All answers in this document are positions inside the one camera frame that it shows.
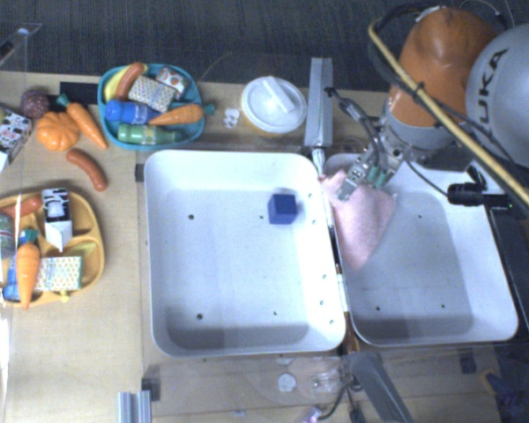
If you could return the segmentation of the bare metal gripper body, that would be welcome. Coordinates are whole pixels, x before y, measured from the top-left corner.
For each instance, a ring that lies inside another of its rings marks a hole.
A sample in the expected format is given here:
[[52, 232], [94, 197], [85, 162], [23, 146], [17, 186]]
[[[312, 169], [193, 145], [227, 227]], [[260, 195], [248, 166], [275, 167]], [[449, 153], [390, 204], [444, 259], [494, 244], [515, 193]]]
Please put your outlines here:
[[377, 143], [370, 143], [359, 158], [360, 182], [387, 184], [404, 161], [403, 145], [381, 135]]

